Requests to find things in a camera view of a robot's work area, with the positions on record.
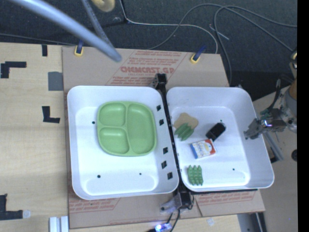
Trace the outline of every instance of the cardboard box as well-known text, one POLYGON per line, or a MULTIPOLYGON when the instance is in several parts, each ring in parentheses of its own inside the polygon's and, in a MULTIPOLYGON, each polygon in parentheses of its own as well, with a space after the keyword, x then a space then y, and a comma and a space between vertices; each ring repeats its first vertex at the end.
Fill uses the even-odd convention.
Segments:
MULTIPOLYGON (((202 54, 199 62, 192 64, 190 57, 193 53, 133 49, 118 49, 118 51, 123 59, 116 63, 91 47, 85 47, 81 57, 74 55, 74 47, 62 48, 71 229, 165 221, 169 214, 161 214, 159 207, 173 197, 172 193, 96 201, 82 200, 77 197, 71 187, 66 100, 67 93, 72 87, 79 85, 151 86, 156 73, 167 74, 167 89, 228 86, 220 55, 202 54)), ((259 190, 208 193, 195 195, 193 209, 184 211, 181 219, 264 210, 259 190)))

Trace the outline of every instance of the light wood surface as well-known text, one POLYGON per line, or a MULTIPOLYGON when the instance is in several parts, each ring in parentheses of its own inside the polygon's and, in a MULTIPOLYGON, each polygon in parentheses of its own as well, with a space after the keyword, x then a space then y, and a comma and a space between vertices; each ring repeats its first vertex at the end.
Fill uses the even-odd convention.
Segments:
MULTIPOLYGON (((26 61, 0 79, 0 195, 8 211, 29 210, 30 218, 0 221, 0 231, 48 231, 49 217, 68 215, 62 91, 48 91, 48 72, 62 72, 61 46, 0 43, 0 63, 26 61), (60 123, 44 123, 42 106, 60 123)), ((144 232, 155 224, 130 224, 70 231, 144 232)), ((239 232, 237 215, 179 220, 174 230, 239 232)))

